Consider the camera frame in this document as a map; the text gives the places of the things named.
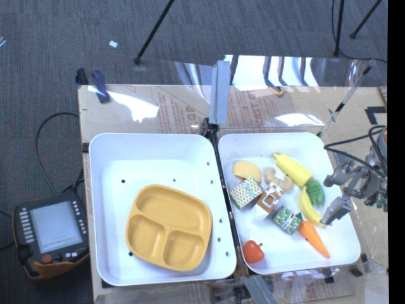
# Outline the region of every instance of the robotic arm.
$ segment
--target robotic arm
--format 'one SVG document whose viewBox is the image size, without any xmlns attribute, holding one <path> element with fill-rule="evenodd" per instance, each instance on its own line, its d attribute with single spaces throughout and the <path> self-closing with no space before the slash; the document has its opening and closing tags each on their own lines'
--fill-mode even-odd
<svg viewBox="0 0 405 304">
<path fill-rule="evenodd" d="M 372 135 L 378 133 L 379 136 L 376 142 Z M 323 218 L 320 220 L 322 224 L 330 225 L 335 219 L 340 219 L 350 212 L 352 210 L 351 197 L 364 200 L 366 206 L 377 204 L 377 208 L 383 208 L 384 212 L 388 212 L 387 127 L 374 126 L 369 130 L 367 136 L 332 143 L 324 148 L 347 155 L 330 147 L 365 137 L 369 137 L 372 143 L 366 161 L 350 156 L 351 158 L 348 158 L 343 164 L 339 165 L 333 171 L 333 174 L 327 175 L 323 181 L 325 187 L 331 187 L 334 184 L 341 186 L 350 180 L 347 187 L 343 188 L 343 195 L 336 197 L 325 211 Z M 360 162 L 362 165 L 355 166 L 356 162 Z"/>
</svg>

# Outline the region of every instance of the carrot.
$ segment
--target carrot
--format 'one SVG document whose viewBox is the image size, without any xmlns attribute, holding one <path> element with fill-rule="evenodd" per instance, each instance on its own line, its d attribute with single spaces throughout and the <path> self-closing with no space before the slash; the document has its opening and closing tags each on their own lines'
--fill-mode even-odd
<svg viewBox="0 0 405 304">
<path fill-rule="evenodd" d="M 301 224 L 299 224 L 298 231 L 315 249 L 322 253 L 322 255 L 327 258 L 330 257 L 316 227 L 310 221 L 302 220 Z"/>
</svg>

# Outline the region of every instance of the yellow plate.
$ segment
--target yellow plate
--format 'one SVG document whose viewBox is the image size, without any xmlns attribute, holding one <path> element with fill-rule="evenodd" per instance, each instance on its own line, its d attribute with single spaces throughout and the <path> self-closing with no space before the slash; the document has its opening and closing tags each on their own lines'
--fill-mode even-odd
<svg viewBox="0 0 405 304">
<path fill-rule="evenodd" d="M 131 252 L 155 265 L 177 271 L 196 268 L 204 258 L 212 217 L 200 199 L 157 184 L 135 198 L 125 237 Z"/>
</svg>

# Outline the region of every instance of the tomato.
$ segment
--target tomato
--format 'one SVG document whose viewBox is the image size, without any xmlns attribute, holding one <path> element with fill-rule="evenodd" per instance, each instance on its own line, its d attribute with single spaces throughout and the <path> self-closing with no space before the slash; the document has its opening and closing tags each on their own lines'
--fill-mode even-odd
<svg viewBox="0 0 405 304">
<path fill-rule="evenodd" d="M 263 250 L 260 248 L 262 244 L 257 244 L 253 240 L 248 240 L 243 246 L 243 256 L 247 263 L 255 263 L 262 261 L 265 258 Z"/>
</svg>

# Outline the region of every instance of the yellow bottle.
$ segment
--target yellow bottle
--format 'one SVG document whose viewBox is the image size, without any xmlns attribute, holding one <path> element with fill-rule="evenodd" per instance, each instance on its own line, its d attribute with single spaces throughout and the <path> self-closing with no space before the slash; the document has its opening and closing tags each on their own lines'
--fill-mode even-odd
<svg viewBox="0 0 405 304">
<path fill-rule="evenodd" d="M 276 165 L 284 171 L 298 186 L 303 187 L 311 178 L 312 173 L 289 156 L 283 153 L 273 153 Z"/>
</svg>

